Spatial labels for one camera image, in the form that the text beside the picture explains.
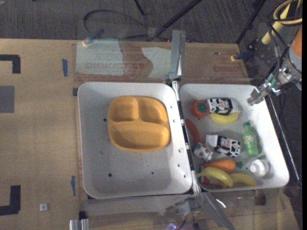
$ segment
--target toy banana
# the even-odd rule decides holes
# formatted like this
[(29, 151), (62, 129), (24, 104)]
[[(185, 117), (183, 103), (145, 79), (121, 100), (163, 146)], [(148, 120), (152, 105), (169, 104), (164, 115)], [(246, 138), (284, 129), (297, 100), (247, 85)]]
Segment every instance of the toy banana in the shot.
[(249, 186), (256, 186), (256, 181), (248, 174), (245, 173), (231, 173), (229, 174), (233, 183), (244, 183)]
[(239, 113), (240, 111), (228, 115), (212, 113), (210, 114), (210, 117), (214, 122), (226, 125), (235, 122), (239, 118)]
[(200, 173), (197, 174), (197, 177), (200, 176), (214, 177), (229, 187), (233, 187), (234, 185), (231, 177), (225, 171), (218, 168), (204, 168)]

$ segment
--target red tomato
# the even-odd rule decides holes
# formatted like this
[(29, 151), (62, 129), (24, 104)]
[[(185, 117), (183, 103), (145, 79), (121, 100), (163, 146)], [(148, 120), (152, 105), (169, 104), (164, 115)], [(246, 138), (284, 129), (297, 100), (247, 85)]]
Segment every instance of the red tomato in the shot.
[(192, 106), (192, 114), (197, 118), (205, 117), (209, 112), (206, 101), (195, 101)]

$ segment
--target orange carrot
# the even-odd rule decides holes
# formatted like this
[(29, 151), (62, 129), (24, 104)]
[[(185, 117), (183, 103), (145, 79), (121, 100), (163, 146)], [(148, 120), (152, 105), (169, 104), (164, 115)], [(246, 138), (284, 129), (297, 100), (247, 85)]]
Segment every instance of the orange carrot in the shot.
[(185, 122), (186, 122), (186, 126), (187, 126), (188, 130), (191, 132), (194, 144), (196, 144), (197, 142), (200, 142), (201, 141), (201, 135), (200, 135), (198, 129), (196, 128), (195, 124), (193, 124), (193, 122), (189, 119), (186, 119)]
[(214, 167), (214, 168), (221, 169), (225, 172), (231, 172), (235, 169), (236, 162), (231, 159), (223, 159), (223, 160), (207, 162), (202, 165), (203, 169), (206, 167)]

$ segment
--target green bottle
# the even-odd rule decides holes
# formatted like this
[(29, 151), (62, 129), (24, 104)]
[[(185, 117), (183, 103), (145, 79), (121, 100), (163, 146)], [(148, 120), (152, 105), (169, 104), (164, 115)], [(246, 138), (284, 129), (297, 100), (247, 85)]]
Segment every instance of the green bottle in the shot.
[(250, 122), (243, 124), (244, 136), (243, 141), (246, 148), (246, 154), (250, 157), (256, 157), (258, 155), (257, 140), (255, 134), (250, 129)]

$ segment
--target gray square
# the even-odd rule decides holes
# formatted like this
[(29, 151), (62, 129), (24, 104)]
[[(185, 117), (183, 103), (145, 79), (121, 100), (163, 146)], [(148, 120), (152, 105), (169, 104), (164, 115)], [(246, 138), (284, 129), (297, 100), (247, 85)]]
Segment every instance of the gray square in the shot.
[(15, 86), (0, 86), (0, 113), (14, 113)]

